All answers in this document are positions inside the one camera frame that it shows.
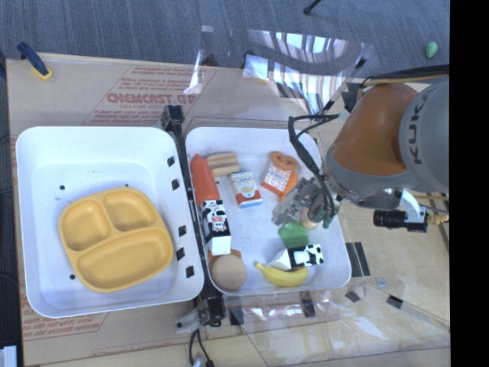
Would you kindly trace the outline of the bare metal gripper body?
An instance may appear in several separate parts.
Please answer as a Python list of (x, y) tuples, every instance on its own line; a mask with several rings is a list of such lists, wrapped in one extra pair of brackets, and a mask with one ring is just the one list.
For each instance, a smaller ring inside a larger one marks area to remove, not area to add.
[(322, 178), (301, 178), (282, 203), (296, 204), (308, 220), (332, 220), (336, 214), (332, 193)]

